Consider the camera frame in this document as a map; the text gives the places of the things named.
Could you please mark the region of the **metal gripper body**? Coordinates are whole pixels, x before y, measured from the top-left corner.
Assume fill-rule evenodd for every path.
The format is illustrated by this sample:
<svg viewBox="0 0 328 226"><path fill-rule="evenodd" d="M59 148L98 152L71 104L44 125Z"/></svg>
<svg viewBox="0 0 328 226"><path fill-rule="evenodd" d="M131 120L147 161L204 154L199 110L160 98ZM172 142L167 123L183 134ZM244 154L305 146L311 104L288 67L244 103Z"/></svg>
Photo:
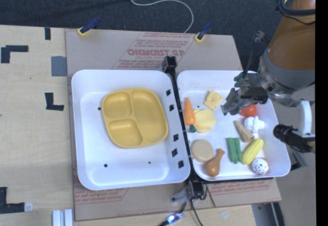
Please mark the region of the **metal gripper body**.
<svg viewBox="0 0 328 226"><path fill-rule="evenodd" d="M302 71L281 67L260 67L248 73L237 90L237 107L265 104L269 99L285 107L295 107L299 102L292 94L302 89Z"/></svg>

